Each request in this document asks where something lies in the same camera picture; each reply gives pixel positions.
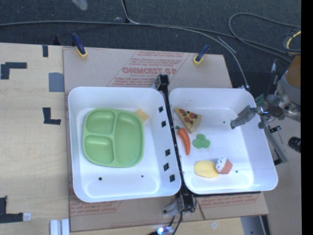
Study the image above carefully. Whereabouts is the toy pizza slice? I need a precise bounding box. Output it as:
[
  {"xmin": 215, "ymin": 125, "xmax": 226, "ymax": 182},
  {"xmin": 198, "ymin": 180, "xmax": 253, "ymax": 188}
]
[{"xmin": 173, "ymin": 106, "xmax": 202, "ymax": 134}]

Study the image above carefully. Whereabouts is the green divided plate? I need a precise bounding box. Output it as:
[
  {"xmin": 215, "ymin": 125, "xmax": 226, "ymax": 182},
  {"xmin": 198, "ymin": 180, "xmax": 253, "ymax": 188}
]
[{"xmin": 82, "ymin": 108, "xmax": 145, "ymax": 168}]

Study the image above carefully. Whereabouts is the yellow cheese piece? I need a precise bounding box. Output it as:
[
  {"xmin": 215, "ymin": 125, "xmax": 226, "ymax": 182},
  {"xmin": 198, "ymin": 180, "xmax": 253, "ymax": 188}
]
[{"xmin": 134, "ymin": 108, "xmax": 149, "ymax": 123}]

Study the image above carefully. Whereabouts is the white plastic tray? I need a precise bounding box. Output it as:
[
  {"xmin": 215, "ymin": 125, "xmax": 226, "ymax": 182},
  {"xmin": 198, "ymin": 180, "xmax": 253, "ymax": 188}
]
[
  {"xmin": 67, "ymin": 86, "xmax": 182, "ymax": 203},
  {"xmin": 168, "ymin": 87, "xmax": 279, "ymax": 195}
]

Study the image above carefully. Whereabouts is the brown cardboard board red print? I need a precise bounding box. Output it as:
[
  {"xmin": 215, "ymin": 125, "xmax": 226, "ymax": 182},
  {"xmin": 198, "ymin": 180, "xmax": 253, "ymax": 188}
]
[{"xmin": 63, "ymin": 47, "xmax": 269, "ymax": 232}]

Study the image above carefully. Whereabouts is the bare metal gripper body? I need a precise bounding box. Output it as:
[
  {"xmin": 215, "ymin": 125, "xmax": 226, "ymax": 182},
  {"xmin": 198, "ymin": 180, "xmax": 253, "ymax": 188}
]
[{"xmin": 265, "ymin": 90, "xmax": 301, "ymax": 122}]

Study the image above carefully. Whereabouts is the yellow potato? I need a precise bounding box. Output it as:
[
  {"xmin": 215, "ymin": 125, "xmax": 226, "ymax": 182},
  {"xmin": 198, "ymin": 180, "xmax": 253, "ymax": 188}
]
[{"xmin": 194, "ymin": 160, "xmax": 219, "ymax": 179}]

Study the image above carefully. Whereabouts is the green broccoli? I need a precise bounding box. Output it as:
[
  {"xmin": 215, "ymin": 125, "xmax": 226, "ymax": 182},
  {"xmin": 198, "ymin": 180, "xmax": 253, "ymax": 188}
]
[{"xmin": 192, "ymin": 134, "xmax": 211, "ymax": 150}]

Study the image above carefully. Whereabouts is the orange cupcake white frosting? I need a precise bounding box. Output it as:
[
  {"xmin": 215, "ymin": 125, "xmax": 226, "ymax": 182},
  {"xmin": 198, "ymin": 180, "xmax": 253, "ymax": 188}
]
[{"xmin": 215, "ymin": 157, "xmax": 233, "ymax": 175}]

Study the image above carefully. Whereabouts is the orange carrot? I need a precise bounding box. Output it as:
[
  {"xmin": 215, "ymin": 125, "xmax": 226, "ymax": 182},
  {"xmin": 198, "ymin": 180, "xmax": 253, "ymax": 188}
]
[{"xmin": 175, "ymin": 125, "xmax": 191, "ymax": 156}]

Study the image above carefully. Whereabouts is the thin black rod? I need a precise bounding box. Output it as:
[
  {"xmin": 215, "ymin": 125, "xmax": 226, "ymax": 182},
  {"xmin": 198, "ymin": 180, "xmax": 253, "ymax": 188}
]
[{"xmin": 163, "ymin": 88, "xmax": 187, "ymax": 195}]

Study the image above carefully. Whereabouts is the black block with thin wires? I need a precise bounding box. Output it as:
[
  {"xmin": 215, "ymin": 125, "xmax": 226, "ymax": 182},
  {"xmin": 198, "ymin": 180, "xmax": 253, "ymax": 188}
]
[
  {"xmin": 156, "ymin": 74, "xmax": 170, "ymax": 92},
  {"xmin": 179, "ymin": 193, "xmax": 197, "ymax": 212}
]

